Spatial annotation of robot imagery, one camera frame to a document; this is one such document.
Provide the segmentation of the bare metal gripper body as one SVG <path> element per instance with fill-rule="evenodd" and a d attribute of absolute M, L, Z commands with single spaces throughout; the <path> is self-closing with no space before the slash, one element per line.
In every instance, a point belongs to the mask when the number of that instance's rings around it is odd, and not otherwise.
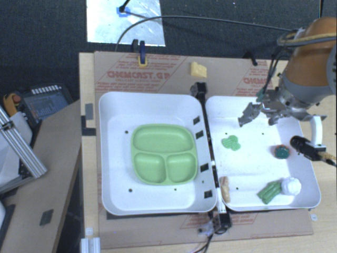
<path fill-rule="evenodd" d="M 272 90 L 261 89 L 262 112 L 267 116 L 270 112 L 281 111 L 286 117 L 293 117 L 299 121 L 310 121 L 313 115 L 307 112 L 317 103 L 317 95 L 313 88 L 299 88 L 291 93 L 287 88 Z"/>

